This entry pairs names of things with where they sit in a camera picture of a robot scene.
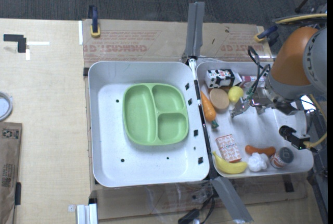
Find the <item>white ring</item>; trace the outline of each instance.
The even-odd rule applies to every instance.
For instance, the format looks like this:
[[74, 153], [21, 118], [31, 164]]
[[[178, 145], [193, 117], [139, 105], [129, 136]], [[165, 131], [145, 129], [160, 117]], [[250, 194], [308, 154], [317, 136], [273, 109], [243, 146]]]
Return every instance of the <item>white ring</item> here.
[[0, 121], [3, 121], [10, 115], [10, 113], [12, 111], [12, 102], [11, 102], [10, 97], [3, 92], [0, 92], [0, 97], [3, 97], [9, 104], [9, 107], [8, 107], [7, 111], [5, 112], [5, 114], [0, 116]]

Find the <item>wooden surface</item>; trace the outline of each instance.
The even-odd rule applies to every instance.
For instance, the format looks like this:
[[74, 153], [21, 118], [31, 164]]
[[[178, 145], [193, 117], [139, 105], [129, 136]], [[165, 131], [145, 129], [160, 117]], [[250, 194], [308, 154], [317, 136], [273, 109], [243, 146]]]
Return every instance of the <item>wooden surface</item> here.
[[[0, 90], [12, 96], [14, 104], [6, 121], [23, 124], [22, 196], [15, 224], [75, 223], [69, 206], [87, 204], [90, 195], [78, 21], [0, 19], [0, 30]], [[15, 52], [17, 43], [3, 42], [6, 33], [50, 45], [31, 46], [27, 61], [25, 54]], [[312, 188], [305, 186], [303, 199], [248, 205], [254, 223], [322, 223]], [[105, 223], [170, 223], [168, 219], [140, 217]], [[207, 223], [234, 222], [220, 208]]]

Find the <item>soda can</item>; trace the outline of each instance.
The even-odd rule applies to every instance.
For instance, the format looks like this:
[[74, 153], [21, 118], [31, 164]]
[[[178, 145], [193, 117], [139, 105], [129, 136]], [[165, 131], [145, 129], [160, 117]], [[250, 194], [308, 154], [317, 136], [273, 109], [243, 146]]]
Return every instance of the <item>soda can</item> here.
[[281, 169], [292, 161], [293, 152], [287, 147], [282, 147], [279, 151], [276, 151], [275, 154], [271, 156], [271, 164], [277, 169]]

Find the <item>banana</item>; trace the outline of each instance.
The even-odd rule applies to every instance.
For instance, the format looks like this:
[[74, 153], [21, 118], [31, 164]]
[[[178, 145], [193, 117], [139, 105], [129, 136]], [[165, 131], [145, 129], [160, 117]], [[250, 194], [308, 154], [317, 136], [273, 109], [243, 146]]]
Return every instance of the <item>banana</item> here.
[[215, 157], [215, 165], [223, 173], [226, 174], [239, 174], [244, 172], [244, 170], [247, 168], [248, 164], [246, 162], [240, 161], [237, 163], [230, 163], [226, 160], [224, 160], [222, 157], [217, 155], [217, 153], [214, 151], [213, 155]]

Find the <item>white tray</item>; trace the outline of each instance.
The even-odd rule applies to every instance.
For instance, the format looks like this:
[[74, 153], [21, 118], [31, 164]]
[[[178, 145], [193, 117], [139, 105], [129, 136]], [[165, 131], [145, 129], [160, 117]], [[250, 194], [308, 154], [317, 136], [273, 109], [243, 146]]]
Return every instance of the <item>white tray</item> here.
[[[203, 62], [197, 67], [197, 77], [200, 89], [204, 94], [208, 95], [208, 88], [204, 82], [204, 76], [209, 69], [232, 69], [240, 75], [252, 76], [257, 74], [257, 66], [253, 62]], [[233, 109], [234, 104], [230, 103], [229, 109]], [[252, 172], [247, 168], [245, 172], [235, 175], [220, 173], [220, 175], [228, 178], [244, 178], [265, 175], [275, 175], [283, 173], [306, 172], [313, 167], [313, 155], [309, 150], [297, 150], [290, 142], [283, 139], [278, 130], [282, 125], [287, 125], [299, 134], [306, 134], [306, 118], [305, 113], [300, 111], [296, 115], [286, 116], [277, 109], [267, 109], [262, 115], [258, 115], [254, 107], [250, 107], [243, 114], [235, 116], [233, 119], [229, 111], [223, 113], [217, 112], [216, 121], [219, 127], [212, 131], [211, 125], [207, 122], [208, 134], [211, 150], [216, 151], [220, 155], [219, 148], [215, 139], [217, 137], [232, 134], [242, 156], [242, 161], [247, 162], [250, 155], [245, 152], [247, 144], [265, 148], [274, 146], [279, 150], [283, 146], [289, 147], [294, 153], [294, 160], [288, 166], [282, 169], [275, 169], [270, 164], [265, 170]]]
[[[180, 62], [101, 61], [90, 67], [88, 80], [93, 173], [101, 185], [121, 187], [193, 182], [207, 176], [207, 148], [193, 74], [187, 65]], [[181, 142], [144, 146], [127, 137], [122, 115], [123, 94], [135, 83], [149, 82], [170, 84], [183, 93], [189, 132]]]

